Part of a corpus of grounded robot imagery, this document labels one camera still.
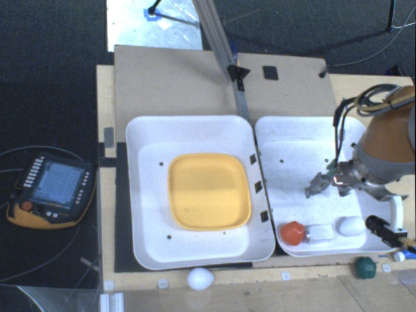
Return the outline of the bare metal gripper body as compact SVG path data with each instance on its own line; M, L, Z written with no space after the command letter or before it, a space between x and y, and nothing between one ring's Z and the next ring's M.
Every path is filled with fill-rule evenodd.
M339 162L333 173L331 185L337 188L348 185L352 190L365 190L374 186L371 173L359 161Z

